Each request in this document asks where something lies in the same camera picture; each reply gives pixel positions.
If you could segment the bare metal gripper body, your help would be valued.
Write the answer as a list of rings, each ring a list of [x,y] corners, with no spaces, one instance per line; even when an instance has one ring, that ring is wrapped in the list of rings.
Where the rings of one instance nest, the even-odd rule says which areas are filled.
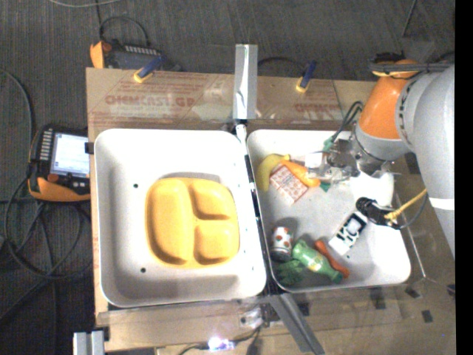
[[[330,148],[327,162],[351,177],[358,177],[361,173],[374,174],[374,158],[364,151],[355,138],[337,139]]]

